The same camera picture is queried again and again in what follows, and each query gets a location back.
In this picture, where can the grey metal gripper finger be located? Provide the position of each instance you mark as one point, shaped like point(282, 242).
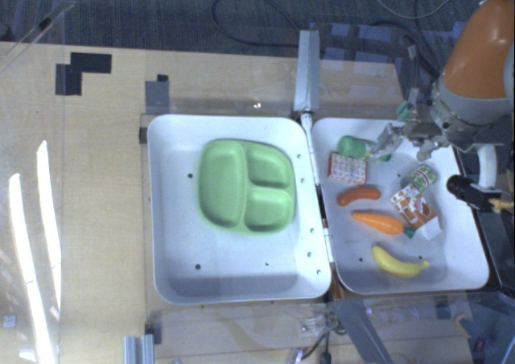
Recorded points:
point(426, 151)
point(387, 141)

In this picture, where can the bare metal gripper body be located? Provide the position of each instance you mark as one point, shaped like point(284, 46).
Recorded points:
point(428, 126)

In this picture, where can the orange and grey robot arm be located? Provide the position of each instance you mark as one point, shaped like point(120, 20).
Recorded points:
point(476, 60)

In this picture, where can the green and white can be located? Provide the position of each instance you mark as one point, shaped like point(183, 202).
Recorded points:
point(421, 177)

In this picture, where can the orange patterned carton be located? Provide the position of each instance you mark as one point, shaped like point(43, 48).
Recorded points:
point(347, 169)

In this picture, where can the orange and white carton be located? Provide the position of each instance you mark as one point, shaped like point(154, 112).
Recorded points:
point(414, 209)

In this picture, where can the orange sausage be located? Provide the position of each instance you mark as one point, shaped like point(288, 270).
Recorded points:
point(358, 195)

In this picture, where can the orange carrot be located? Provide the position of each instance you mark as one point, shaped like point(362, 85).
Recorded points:
point(380, 223)

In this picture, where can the white plastic tray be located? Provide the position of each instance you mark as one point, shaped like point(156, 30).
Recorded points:
point(454, 249)
point(241, 265)

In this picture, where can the yellow banana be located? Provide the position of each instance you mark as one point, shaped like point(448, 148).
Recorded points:
point(396, 266)

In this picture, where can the green divided plate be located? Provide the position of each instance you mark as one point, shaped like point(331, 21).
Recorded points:
point(225, 185)

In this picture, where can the black cylinder on white bracket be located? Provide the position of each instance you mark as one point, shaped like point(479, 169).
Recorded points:
point(470, 189)

